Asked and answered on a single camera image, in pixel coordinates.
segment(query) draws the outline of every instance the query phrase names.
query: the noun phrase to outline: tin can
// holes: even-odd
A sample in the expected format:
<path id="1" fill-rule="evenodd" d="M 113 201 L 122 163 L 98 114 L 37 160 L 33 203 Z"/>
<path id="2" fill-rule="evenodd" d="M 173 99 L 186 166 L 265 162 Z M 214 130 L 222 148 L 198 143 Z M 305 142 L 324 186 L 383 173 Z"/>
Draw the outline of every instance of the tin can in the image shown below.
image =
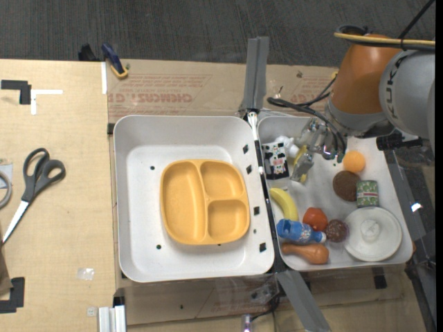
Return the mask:
<path id="1" fill-rule="evenodd" d="M 357 207 L 378 207 L 379 186 L 377 181 L 358 181 L 356 184 Z"/>

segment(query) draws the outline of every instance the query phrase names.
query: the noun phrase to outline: banana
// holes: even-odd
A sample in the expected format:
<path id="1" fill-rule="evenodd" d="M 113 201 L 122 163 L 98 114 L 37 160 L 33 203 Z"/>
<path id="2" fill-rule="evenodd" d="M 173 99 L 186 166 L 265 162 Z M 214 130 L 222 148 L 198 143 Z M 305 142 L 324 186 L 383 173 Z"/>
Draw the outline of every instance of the banana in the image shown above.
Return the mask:
<path id="1" fill-rule="evenodd" d="M 281 188 L 271 188 L 269 190 L 271 198 L 282 208 L 283 217 L 292 221 L 298 221 L 298 210 L 295 202 L 288 192 Z"/>

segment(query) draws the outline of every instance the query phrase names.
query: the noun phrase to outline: orange fruit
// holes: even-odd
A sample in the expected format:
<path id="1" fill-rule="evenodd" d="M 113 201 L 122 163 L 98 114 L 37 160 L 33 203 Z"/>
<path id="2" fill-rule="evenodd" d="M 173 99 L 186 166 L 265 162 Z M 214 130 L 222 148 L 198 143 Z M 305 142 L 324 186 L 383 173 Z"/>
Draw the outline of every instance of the orange fruit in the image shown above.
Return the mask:
<path id="1" fill-rule="evenodd" d="M 346 171 L 357 173 L 363 171 L 366 166 L 366 159 L 357 150 L 348 151 L 343 157 L 343 167 Z"/>

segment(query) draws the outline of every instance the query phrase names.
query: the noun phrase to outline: brown ball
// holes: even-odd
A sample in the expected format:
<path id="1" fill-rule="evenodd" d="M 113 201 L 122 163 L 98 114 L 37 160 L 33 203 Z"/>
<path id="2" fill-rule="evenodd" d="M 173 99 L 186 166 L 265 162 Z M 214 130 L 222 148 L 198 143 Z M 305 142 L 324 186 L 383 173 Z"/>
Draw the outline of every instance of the brown ball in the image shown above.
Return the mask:
<path id="1" fill-rule="evenodd" d="M 337 196 L 344 201 L 355 202 L 357 200 L 357 182 L 360 176 L 351 171 L 340 171 L 332 180 L 332 187 Z"/>
<path id="2" fill-rule="evenodd" d="M 326 227 L 326 238 L 332 242 L 342 242 L 346 239 L 349 228 L 345 222 L 332 219 Z"/>

